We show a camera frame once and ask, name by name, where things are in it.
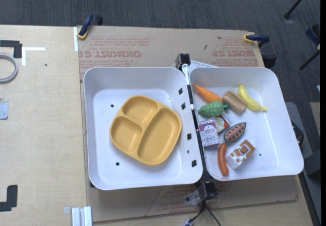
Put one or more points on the white and orange milk carton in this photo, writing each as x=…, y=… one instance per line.
x=240, y=154

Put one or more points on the yellow divided plate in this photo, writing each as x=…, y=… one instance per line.
x=145, y=129

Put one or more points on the brown cardboard board red print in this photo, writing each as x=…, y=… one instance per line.
x=163, y=41

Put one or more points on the white paper sheet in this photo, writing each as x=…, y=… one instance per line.
x=201, y=63

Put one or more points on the watermelon slice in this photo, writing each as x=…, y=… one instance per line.
x=234, y=132

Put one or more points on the red and white carton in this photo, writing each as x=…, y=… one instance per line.
x=208, y=133

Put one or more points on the orange sausage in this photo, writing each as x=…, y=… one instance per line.
x=222, y=159

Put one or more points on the orange and white packet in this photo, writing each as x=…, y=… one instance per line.
x=222, y=122

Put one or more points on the orange carrot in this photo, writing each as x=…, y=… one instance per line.
x=207, y=93

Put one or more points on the thin black and white rod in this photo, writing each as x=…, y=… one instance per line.
x=196, y=128

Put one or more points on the yellow banana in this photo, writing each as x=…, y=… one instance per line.
x=247, y=98

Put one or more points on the tan hot dog bun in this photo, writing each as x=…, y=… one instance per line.
x=233, y=101

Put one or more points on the white plastic tray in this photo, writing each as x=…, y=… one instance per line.
x=277, y=128
x=102, y=128

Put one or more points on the green grapes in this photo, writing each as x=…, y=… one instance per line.
x=212, y=109

